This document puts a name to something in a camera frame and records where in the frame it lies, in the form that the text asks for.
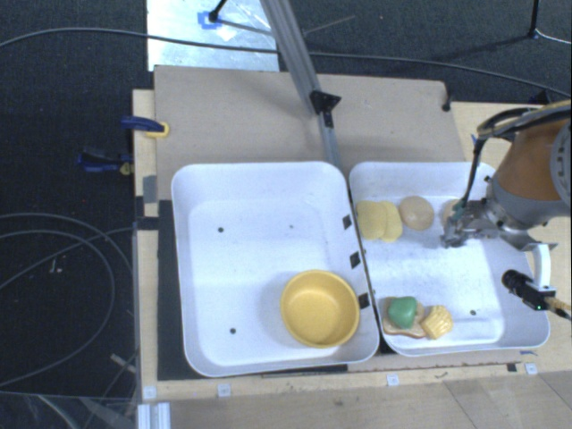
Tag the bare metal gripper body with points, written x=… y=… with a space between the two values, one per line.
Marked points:
x=485 y=224

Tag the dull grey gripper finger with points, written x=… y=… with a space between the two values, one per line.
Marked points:
x=460 y=241
x=447 y=237

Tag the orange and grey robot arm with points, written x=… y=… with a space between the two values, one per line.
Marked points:
x=532 y=163

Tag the beige round toy bun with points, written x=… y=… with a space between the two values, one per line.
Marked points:
x=449 y=210
x=416 y=212

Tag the white plastic tray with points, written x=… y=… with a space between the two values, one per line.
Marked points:
x=429 y=271
x=250 y=262

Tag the yellow flat toy slice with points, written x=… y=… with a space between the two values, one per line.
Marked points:
x=370 y=219
x=394 y=226

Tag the yellow ridged toy chip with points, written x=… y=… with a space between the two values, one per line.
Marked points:
x=437 y=323

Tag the green toy pepper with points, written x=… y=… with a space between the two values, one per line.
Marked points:
x=402 y=312

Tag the brown toy bread slice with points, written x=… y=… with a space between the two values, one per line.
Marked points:
x=402 y=331

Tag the yellow bowl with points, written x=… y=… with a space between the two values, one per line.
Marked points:
x=319 y=308

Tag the brown cardboard board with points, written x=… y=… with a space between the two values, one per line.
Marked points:
x=250 y=119

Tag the black cylinder on white bracket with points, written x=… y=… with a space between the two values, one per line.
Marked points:
x=529 y=291

